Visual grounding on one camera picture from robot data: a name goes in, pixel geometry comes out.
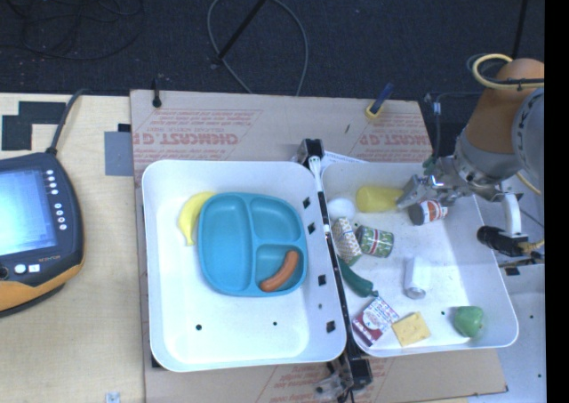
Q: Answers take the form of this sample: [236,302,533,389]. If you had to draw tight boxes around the brown cardboard board red print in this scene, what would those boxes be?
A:
[128,89,509,403]

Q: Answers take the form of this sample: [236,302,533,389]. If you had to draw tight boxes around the blue divided plate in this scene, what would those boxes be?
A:
[196,191,309,298]

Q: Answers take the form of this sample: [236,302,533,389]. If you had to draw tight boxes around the thin black and white rod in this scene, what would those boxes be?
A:
[308,155,357,358]

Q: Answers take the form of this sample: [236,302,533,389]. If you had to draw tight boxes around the dark green chili pepper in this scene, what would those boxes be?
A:
[335,254,380,298]

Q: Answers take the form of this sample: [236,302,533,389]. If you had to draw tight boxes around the yellow cheese slice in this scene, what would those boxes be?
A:
[390,310,433,349]

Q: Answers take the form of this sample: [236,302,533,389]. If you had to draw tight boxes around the orange and white can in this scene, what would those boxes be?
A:
[407,198,450,227]

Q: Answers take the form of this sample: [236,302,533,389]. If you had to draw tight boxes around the green bell pepper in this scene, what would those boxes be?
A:
[453,305,485,340]

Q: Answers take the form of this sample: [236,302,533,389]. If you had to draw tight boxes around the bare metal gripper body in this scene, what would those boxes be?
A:
[421,155,500,207]

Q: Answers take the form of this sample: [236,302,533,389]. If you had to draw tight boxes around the white plastic tray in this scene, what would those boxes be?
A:
[140,158,349,374]
[319,159,520,359]

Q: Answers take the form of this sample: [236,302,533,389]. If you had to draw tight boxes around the green and white can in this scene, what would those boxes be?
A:
[354,224,396,259]

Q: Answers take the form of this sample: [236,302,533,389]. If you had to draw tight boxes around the patterned beige carton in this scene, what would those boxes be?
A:
[330,216,364,266]

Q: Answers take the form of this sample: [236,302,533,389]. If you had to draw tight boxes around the black cylinder on white bracket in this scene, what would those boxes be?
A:
[477,191,531,258]

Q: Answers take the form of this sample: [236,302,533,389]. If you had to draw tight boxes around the yellow cup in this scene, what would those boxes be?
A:
[355,185,405,214]

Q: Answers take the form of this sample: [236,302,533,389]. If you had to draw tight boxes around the red and white packet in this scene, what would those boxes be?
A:
[350,295,401,348]

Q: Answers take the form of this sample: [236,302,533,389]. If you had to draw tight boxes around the black block with thin wires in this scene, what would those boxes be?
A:
[298,138,324,166]
[345,355,374,390]

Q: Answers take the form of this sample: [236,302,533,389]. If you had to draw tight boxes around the orange sausage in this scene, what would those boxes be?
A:
[259,249,301,294]

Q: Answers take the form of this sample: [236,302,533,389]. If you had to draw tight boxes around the white ball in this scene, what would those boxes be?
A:
[326,197,357,222]

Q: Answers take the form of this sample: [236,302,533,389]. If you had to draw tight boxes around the yellow banana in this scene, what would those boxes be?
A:
[177,190,218,247]

